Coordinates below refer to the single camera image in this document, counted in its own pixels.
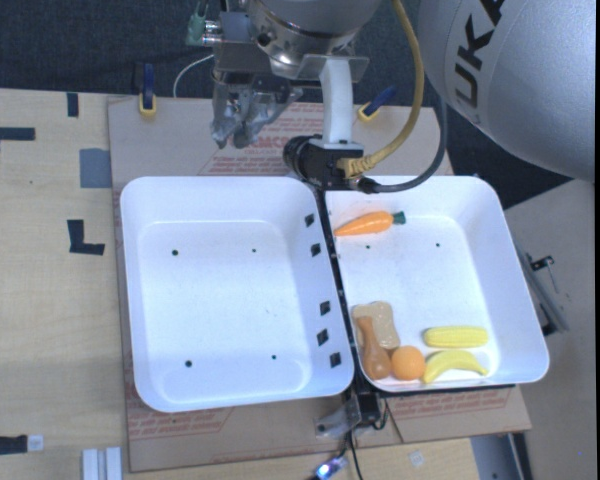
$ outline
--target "orange ball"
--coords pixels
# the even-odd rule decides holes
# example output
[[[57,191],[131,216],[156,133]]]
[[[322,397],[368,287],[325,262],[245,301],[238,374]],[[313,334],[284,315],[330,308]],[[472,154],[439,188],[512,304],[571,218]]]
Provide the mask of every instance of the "orange ball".
[[[412,345],[397,349],[391,356],[393,375],[400,380],[416,380],[424,375],[425,361],[420,350]]]

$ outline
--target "cardboard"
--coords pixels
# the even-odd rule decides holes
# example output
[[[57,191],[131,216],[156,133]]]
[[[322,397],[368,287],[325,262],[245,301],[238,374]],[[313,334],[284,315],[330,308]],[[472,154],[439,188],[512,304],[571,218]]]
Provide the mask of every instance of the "cardboard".
[[[408,108],[383,107],[370,123],[353,123],[353,139],[369,153],[395,137]],[[295,103],[265,127],[260,141],[236,150],[218,149],[210,138],[210,100],[159,99],[153,117],[140,115],[136,97],[112,97],[108,105],[112,183],[130,469],[133,472],[262,458],[333,453],[338,439],[317,437],[314,421],[337,410],[341,397],[164,414],[149,409],[133,383],[129,340],[120,193],[141,176],[286,176],[282,148],[291,138],[322,131],[322,106]],[[397,153],[370,171],[416,175],[438,146],[432,109],[423,109],[412,136]],[[452,174],[448,158],[437,174]],[[509,432],[529,428],[517,387],[476,393],[391,399],[392,418],[381,431],[365,429],[358,446],[373,447]]]

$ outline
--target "wooden table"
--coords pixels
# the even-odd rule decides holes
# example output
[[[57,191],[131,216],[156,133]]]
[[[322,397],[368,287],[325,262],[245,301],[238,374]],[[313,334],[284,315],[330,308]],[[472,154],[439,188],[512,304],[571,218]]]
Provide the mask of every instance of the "wooden table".
[[[44,450],[0,456],[0,479],[80,478],[81,451],[126,448],[120,316],[109,188],[83,189],[79,151],[108,150],[107,96],[0,89],[0,436],[41,434]],[[67,220],[84,219],[102,256],[69,253]],[[424,461],[411,460],[417,453]],[[361,449],[366,480],[478,479],[469,439]],[[303,479],[313,455],[128,473],[143,479]],[[350,467],[336,478],[355,479]]]

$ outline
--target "orange carrot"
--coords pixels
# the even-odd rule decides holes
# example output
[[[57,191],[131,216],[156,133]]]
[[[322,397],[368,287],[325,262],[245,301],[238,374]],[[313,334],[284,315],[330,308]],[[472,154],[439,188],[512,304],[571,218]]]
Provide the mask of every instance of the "orange carrot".
[[[371,212],[340,226],[335,236],[364,235],[386,231],[392,224],[404,224],[407,221],[403,212],[391,214],[385,211]]]

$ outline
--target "toy banana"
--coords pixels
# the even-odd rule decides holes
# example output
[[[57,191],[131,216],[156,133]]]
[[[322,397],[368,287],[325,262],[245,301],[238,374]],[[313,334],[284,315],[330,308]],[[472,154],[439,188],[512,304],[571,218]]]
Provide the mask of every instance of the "toy banana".
[[[425,384],[433,382],[447,370],[471,370],[486,375],[489,370],[484,368],[476,357],[467,350],[443,350],[435,352],[427,358],[422,381]]]
[[[485,345],[489,341],[489,335],[484,327],[447,325],[427,329],[423,339],[430,347],[470,348]]]

